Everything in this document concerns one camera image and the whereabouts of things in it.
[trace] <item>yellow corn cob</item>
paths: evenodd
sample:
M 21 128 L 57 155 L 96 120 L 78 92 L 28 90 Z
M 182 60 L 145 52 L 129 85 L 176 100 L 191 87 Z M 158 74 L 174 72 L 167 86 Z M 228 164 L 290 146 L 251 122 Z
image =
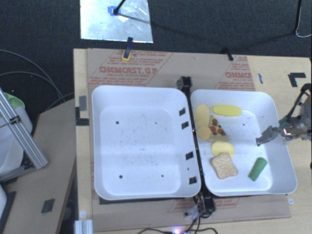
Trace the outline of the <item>yellow corn cob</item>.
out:
M 241 115 L 242 110 L 236 106 L 217 105 L 213 106 L 213 113 L 223 116 L 239 116 Z

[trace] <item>green lid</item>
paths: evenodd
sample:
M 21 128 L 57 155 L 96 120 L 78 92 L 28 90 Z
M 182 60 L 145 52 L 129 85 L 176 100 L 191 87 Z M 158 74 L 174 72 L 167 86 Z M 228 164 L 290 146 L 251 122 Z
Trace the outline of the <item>green lid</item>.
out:
M 14 109 L 17 109 L 18 107 L 20 106 L 23 106 L 25 107 L 25 104 L 24 102 L 22 102 L 19 98 L 16 98 L 15 96 L 13 95 L 10 95 L 10 94 L 7 94 L 7 93 L 4 93 L 5 97 L 8 99 L 8 101 L 10 102 L 11 106 L 14 108 Z

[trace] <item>blue tape piece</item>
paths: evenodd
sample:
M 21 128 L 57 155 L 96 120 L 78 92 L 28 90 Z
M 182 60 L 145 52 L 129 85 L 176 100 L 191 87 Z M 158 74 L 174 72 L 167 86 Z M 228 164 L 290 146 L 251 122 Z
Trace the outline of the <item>blue tape piece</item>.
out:
M 117 8 L 117 6 L 108 6 L 108 7 L 107 7 L 107 11 L 108 11 L 108 13 L 109 13 L 111 16 L 117 16 L 117 15 L 115 15 L 115 14 L 113 13 L 113 10 L 116 9 L 116 8 Z
M 263 84 L 262 76 L 259 73 L 258 73 L 258 76 L 259 76 L 259 80 L 260 80 L 261 84 Z
M 129 57 L 132 42 L 133 42 L 133 38 L 128 37 L 126 51 L 125 51 L 125 54 L 123 55 L 125 59 Z

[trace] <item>silver metal sheet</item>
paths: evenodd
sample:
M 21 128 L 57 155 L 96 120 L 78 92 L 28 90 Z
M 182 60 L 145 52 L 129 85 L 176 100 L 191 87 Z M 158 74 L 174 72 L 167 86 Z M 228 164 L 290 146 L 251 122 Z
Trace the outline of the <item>silver metal sheet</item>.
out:
M 82 39 L 153 43 L 147 0 L 126 0 L 119 13 L 111 15 L 109 7 L 122 0 L 80 0 Z

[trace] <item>black carpet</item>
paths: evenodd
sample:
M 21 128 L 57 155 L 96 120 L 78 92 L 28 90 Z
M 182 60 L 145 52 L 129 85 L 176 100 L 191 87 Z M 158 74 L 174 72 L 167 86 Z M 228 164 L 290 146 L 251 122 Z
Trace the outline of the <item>black carpet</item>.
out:
M 133 49 L 311 57 L 311 37 L 294 33 L 298 0 L 148 0 L 154 43 Z M 312 0 L 303 0 L 299 33 L 311 33 Z M 80 39 L 79 0 L 0 0 L 0 49 L 23 55 L 73 92 L 74 48 L 124 48 L 124 42 Z M 0 52 L 0 87 L 26 103 L 33 122 L 58 95 L 34 65 Z

